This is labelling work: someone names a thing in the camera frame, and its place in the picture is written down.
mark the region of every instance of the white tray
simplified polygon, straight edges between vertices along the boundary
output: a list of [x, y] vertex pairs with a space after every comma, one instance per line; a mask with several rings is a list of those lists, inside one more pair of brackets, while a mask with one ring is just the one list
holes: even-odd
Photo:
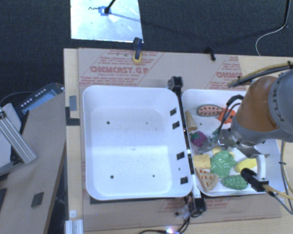
[[[198, 126], [198, 130], [203, 132], [206, 136], [212, 137], [212, 132], [219, 127], [220, 121], [217, 120], [218, 116], [214, 117], [201, 117], [198, 116], [196, 110], [199, 106], [205, 104], [217, 105], [225, 108], [226, 103], [230, 97], [241, 94], [244, 95], [245, 92], [242, 91], [231, 91], [231, 90], [199, 90], [199, 89], [189, 89], [183, 93], [182, 102], [185, 111], [189, 111], [192, 115], [193, 120]], [[230, 124], [224, 124], [223, 129], [229, 128]], [[197, 147], [193, 145], [190, 141], [190, 147], [192, 155], [196, 155]], [[280, 151], [277, 145], [276, 140], [266, 140], [264, 144], [258, 144], [255, 148], [264, 155], [269, 154], [266, 157], [266, 178], [269, 179], [269, 185], [273, 188], [276, 188], [279, 191], [284, 191], [281, 170], [280, 170]], [[233, 149], [235, 155], [235, 161], [239, 162], [246, 158], [236, 148]], [[210, 157], [213, 156], [212, 152], [209, 151], [205, 154], [209, 154]], [[234, 168], [231, 169], [230, 175], [237, 175]], [[199, 179], [196, 177], [197, 185], [200, 191], [208, 196], [230, 196], [230, 195], [250, 195], [250, 194], [259, 194], [256, 192], [250, 185], [244, 190], [234, 190], [227, 188], [222, 185], [219, 181], [217, 185], [211, 190], [206, 191], [202, 187]]]
[[[84, 91], [83, 104], [86, 188], [93, 198], [190, 193], [179, 104], [171, 90], [91, 86]], [[180, 126], [173, 128], [177, 122]]]

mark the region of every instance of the toy food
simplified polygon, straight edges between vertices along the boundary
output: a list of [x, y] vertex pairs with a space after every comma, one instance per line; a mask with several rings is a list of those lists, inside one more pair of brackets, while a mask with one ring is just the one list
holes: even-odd
[[248, 183], [243, 179], [241, 175], [226, 177], [222, 180], [222, 183], [224, 186], [235, 190], [243, 190], [248, 186]]
[[220, 146], [215, 146], [211, 151], [215, 155], [216, 153], [221, 152], [222, 151], [222, 148]]
[[194, 167], [210, 169], [210, 158], [208, 154], [193, 156]]
[[210, 172], [219, 175], [220, 178], [228, 177], [231, 167], [237, 162], [228, 151], [221, 151], [210, 158]]
[[[224, 114], [225, 114], [225, 108], [223, 108], [223, 111], [219, 114], [218, 116], [218, 120], [219, 121], [222, 121], [223, 120], [223, 117], [224, 117]], [[231, 123], [232, 122], [232, 118], [235, 116], [235, 111], [232, 110], [228, 116], [228, 118], [225, 120], [224, 124], [228, 124], [228, 123]]]
[[236, 166], [235, 170], [240, 173], [244, 168], [252, 169], [257, 166], [257, 162], [255, 158], [246, 158], [240, 161]]
[[190, 134], [190, 139], [194, 145], [201, 147], [203, 146], [203, 142], [207, 139], [207, 137], [201, 131], [196, 131], [195, 133]]
[[186, 111], [185, 114], [186, 114], [188, 132], [195, 131], [197, 129], [197, 125], [195, 124], [191, 113], [189, 111]]
[[215, 116], [220, 114], [224, 109], [215, 105], [202, 105], [197, 109], [197, 114], [203, 117]]
[[218, 183], [219, 176], [217, 174], [211, 174], [200, 168], [195, 168], [195, 170], [202, 186], [207, 192], [213, 189]]

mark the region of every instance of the yellow wire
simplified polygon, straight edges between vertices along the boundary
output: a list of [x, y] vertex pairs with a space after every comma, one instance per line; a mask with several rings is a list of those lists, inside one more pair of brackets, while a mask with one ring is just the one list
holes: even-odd
[[[270, 66], [267, 66], [267, 67], [263, 67], [263, 68], [261, 68], [261, 69], [258, 69], [258, 70], [256, 70], [256, 71], [253, 71], [253, 72], [251, 72], [251, 73], [249, 73], [249, 74], [247, 74], [247, 75], [245, 75], [245, 76], [240, 77], [239, 79], [245, 79], [245, 78], [247, 78], [247, 77], [250, 77], [250, 76], [252, 76], [252, 75], [256, 75], [256, 74], [258, 74], [258, 73], [264, 72], [264, 71], [269, 70], [269, 69], [280, 68], [280, 67], [286, 67], [286, 66], [288, 66], [288, 65], [289, 65], [289, 63], [270, 65]], [[230, 85], [236, 83], [239, 79], [235, 79], [235, 80], [229, 82], [227, 85], [230, 86]]]
[[[284, 164], [282, 164], [282, 169], [283, 169], [283, 175], [284, 175], [285, 181], [286, 181], [286, 183], [287, 183], [287, 185], [288, 185], [290, 191], [291, 191], [292, 194], [293, 194], [293, 189], [292, 189], [292, 187], [291, 187], [290, 184], [289, 184], [289, 180], [288, 180], [288, 176], [287, 176], [287, 174], [286, 174], [286, 172], [285, 172]], [[263, 185], [263, 187], [264, 187], [264, 189], [265, 189], [265, 191], [266, 191], [267, 193], [268, 193], [268, 192], [277, 193], [277, 194], [279, 194], [279, 195], [281, 195], [281, 196], [284, 196], [284, 197], [286, 197], [286, 198], [288, 198], [288, 199], [290, 199], [290, 200], [293, 200], [293, 196], [289, 196], [289, 195], [287, 195], [286, 193], [282, 193], [282, 192], [276, 190], [275, 188], [271, 187], [270, 185]]]

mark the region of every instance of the purple toy grapes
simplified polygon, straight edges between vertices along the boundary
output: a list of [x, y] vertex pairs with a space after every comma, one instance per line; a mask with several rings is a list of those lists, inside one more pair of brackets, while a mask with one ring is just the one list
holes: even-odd
[[191, 142], [198, 147], [203, 146], [204, 141], [207, 139], [206, 135], [201, 131], [196, 131], [195, 133], [190, 134], [190, 138]]

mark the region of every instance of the black carpet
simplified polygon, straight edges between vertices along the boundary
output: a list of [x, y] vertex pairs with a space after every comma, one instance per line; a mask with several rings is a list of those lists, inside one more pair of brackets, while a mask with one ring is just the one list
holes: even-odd
[[[145, 50], [257, 55], [256, 40], [283, 24], [286, 0], [138, 0]], [[63, 48], [129, 49], [130, 43], [70, 38], [70, 0], [0, 0], [0, 99], [63, 83]], [[293, 57], [288, 28], [263, 38], [265, 56]], [[17, 103], [19, 97], [10, 101]]]

